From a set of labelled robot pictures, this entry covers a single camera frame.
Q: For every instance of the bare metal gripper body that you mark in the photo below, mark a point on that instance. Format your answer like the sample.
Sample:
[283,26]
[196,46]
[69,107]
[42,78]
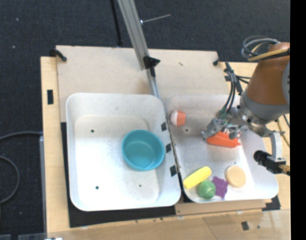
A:
[253,124]

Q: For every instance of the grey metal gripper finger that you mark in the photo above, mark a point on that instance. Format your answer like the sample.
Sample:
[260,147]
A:
[211,129]
[235,132]

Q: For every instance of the orange carrot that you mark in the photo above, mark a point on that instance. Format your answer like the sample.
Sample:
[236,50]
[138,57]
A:
[221,140]

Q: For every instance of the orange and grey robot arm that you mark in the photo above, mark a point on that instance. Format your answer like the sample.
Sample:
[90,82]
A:
[266,84]

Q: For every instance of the white plastic tray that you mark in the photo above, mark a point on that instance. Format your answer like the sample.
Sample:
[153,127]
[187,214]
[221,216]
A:
[205,156]
[105,159]

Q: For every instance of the orange and white cup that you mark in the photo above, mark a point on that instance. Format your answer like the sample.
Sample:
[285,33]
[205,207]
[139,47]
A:
[179,118]

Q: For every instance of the thin black rod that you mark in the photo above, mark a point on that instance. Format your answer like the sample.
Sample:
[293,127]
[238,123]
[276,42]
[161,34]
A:
[173,146]

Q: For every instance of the beige round biscuit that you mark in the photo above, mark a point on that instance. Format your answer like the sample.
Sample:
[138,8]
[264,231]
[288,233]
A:
[235,176]

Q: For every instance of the yellow corn cob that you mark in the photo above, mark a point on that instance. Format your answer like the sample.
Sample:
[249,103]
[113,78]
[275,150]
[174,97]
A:
[196,177]

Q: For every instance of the purple grapes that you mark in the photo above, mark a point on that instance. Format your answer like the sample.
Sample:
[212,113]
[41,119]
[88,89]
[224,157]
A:
[221,186]

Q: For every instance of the green ball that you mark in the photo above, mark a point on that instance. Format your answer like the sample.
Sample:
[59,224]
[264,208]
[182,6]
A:
[206,189]

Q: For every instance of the blue bowl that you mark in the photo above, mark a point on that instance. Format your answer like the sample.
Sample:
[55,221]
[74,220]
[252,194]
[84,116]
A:
[143,150]

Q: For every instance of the pale beige flat board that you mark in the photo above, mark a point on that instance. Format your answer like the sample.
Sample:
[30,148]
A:
[100,71]

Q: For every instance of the black cylinder on white bracket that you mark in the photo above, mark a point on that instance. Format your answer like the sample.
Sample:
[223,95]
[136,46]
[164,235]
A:
[266,160]

